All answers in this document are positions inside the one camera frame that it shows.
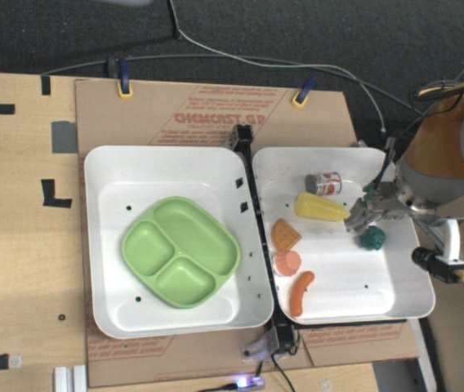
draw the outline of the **white cable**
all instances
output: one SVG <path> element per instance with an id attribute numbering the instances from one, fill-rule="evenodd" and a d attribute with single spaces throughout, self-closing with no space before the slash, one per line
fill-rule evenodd
<path id="1" fill-rule="evenodd" d="M 237 60 L 237 61 L 243 62 L 245 64 L 249 64 L 249 65 L 254 65 L 256 67 L 262 67 L 262 68 L 267 68 L 267 69 L 270 69 L 270 68 L 272 68 L 272 69 L 308 69 L 308 68 L 312 68 L 312 69 L 317 69 L 317 68 L 319 68 L 319 69 L 334 69 L 336 71 L 340 71 L 340 72 L 346 74 L 348 77 L 353 78 L 355 81 L 357 81 L 359 83 L 359 85 L 361 86 L 361 88 L 366 93 L 366 95 L 368 96 L 368 98 L 372 102 L 373 106 L 375 107 L 375 110 L 377 111 L 377 115 L 379 116 L 379 119 L 381 121 L 381 130 L 380 130 L 381 133 L 383 133 L 383 134 L 386 133 L 385 120 L 384 120 L 384 118 L 382 116 L 382 112 L 379 109 L 379 106 L 377 105 L 377 102 L 373 98 L 370 91 L 366 88 L 366 86 L 364 84 L 362 84 L 361 81 L 356 76 L 354 76 L 350 71 L 348 71 L 346 69 L 343 69 L 342 67 L 338 67 L 337 65 L 326 65 L 326 64 L 296 64 L 296 65 L 264 64 L 264 63 L 260 63 L 260 62 L 256 62 L 256 61 L 247 60 L 246 58 L 243 58 L 241 56 L 236 56 L 234 54 L 229 54 L 228 52 L 223 52 L 223 51 L 219 51 L 217 49 L 211 48 L 211 47 L 207 47 L 206 45 L 202 44 L 201 42 L 198 42 L 195 39 L 192 39 L 189 35 L 187 35 L 183 30 L 180 29 L 179 20 L 177 18 L 176 5 L 174 4 L 174 0 L 168 0 L 168 1 L 170 2 L 170 6 L 172 8 L 172 15 L 173 15 L 173 18 L 174 18 L 174 23 L 176 24 L 177 32 L 183 38 L 185 38 L 188 42 L 192 43 L 196 47 L 200 47 L 200 48 L 204 49 L 205 51 L 213 52 L 213 53 L 221 55 L 221 56 L 226 56 L 228 58 L 232 58 L 233 60 Z"/>

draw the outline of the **white tray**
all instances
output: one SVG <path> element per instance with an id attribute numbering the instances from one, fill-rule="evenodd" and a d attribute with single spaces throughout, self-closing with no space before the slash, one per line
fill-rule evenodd
<path id="1" fill-rule="evenodd" d="M 432 311 L 435 295 L 430 276 L 411 258 L 419 244 L 409 218 L 378 222 L 386 241 L 381 250 L 369 251 L 357 245 L 355 234 L 347 233 L 343 222 L 306 219 L 294 212 L 296 196 L 305 191 L 306 175 L 321 172 L 341 175 L 342 191 L 328 197 L 346 203 L 350 210 L 383 160 L 382 151 L 365 148 L 266 148 L 254 156 L 270 254 L 275 254 L 271 226 L 284 218 L 302 236 L 293 248 L 301 255 L 300 271 L 315 273 L 298 318 L 290 315 L 288 302 L 299 272 L 291 278 L 274 276 L 280 306 L 294 322 L 308 325 L 420 318 Z M 391 177 L 393 170 L 389 169 L 384 181 Z"/>
<path id="2" fill-rule="evenodd" d="M 209 332 L 260 326 L 270 318 L 274 302 L 247 176 L 237 154 L 207 147 L 100 147 L 86 158 L 85 181 L 94 318 L 106 335 Z M 235 273 L 193 309 L 177 309 L 157 298 L 128 269 L 121 253 L 123 235 L 134 220 L 170 196 L 195 201 L 241 247 Z M 248 205 L 243 212 L 242 203 Z"/>

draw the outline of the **robotic arm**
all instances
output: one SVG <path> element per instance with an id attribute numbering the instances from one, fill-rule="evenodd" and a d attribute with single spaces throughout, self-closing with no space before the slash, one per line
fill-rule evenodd
<path id="1" fill-rule="evenodd" d="M 435 250 L 418 247 L 413 261 L 445 283 L 464 283 L 459 224 L 462 219 L 435 214 L 439 205 L 464 195 L 464 83 L 417 91 L 417 100 L 435 101 L 412 143 L 398 161 L 393 181 L 381 181 L 394 156 L 386 147 L 381 173 L 364 188 L 345 220 L 362 234 L 374 221 L 410 216 L 434 241 Z"/>

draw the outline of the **dark floor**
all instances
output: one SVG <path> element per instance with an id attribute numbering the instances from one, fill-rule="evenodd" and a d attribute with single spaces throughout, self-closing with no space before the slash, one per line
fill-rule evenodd
<path id="1" fill-rule="evenodd" d="M 401 100 L 464 68 L 464 0 L 175 0 L 192 38 L 243 56 L 337 65 Z M 87 0 L 0 0 L 0 72 L 40 74 L 107 56 L 194 54 L 172 39 L 166 0 L 142 8 Z M 131 65 L 133 78 L 300 87 L 310 70 L 233 60 L 175 59 Z M 343 91 L 359 138 L 381 147 L 379 118 L 359 86 L 317 73 L 318 89 Z M 100 76 L 101 67 L 68 75 Z M 390 133 L 412 110 L 373 91 Z"/>

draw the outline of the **green divided plate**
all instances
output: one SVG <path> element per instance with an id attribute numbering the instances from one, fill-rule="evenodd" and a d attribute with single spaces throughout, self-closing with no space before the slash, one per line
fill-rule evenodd
<path id="1" fill-rule="evenodd" d="M 193 308 L 216 293 L 241 256 L 232 234 L 187 198 L 165 198 L 123 237 L 129 269 L 169 305 Z"/>

